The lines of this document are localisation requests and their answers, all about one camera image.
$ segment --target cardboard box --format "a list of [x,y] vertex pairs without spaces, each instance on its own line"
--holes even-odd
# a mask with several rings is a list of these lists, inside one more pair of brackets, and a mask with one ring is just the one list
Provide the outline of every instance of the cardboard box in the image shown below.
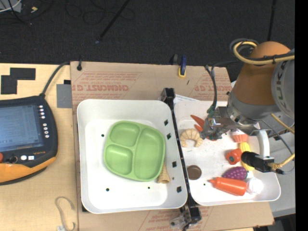
[[[202,66],[187,66],[186,77],[178,76],[176,65],[71,62],[71,84],[76,158],[79,158],[77,115],[78,104],[85,99],[157,100],[164,88],[202,101],[214,98],[213,83]],[[231,91],[225,68],[215,68],[218,100],[227,101]],[[92,214],[82,211],[80,198],[80,165],[76,160],[78,219],[81,231],[151,231],[171,229],[169,221],[179,209],[130,211]],[[200,206],[202,220],[190,227],[193,231],[218,231],[272,225],[274,218],[268,202],[219,206]]]

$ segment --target green plate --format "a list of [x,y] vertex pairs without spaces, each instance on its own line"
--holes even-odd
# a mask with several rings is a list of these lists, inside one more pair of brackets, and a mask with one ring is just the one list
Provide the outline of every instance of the green plate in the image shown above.
[[160,131],[137,122],[119,121],[107,135],[103,161],[116,175],[151,181],[162,170],[166,141]]

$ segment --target brown round object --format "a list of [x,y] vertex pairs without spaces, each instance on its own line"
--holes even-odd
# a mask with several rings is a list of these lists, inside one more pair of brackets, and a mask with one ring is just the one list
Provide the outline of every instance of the brown round object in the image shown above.
[[202,174],[202,170],[197,165],[190,165],[187,167],[188,178],[190,180],[197,180]]

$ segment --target white cord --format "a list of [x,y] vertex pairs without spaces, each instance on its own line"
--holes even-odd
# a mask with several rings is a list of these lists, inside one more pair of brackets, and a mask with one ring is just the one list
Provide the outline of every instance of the white cord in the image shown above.
[[[22,0],[18,0],[17,3],[14,4],[12,7],[13,7],[13,8],[16,7],[21,1],[22,1]],[[8,10],[12,10],[11,7],[7,8],[7,9],[4,9],[4,10],[0,10],[0,13],[1,13],[1,12],[4,12],[4,11],[8,11]]]

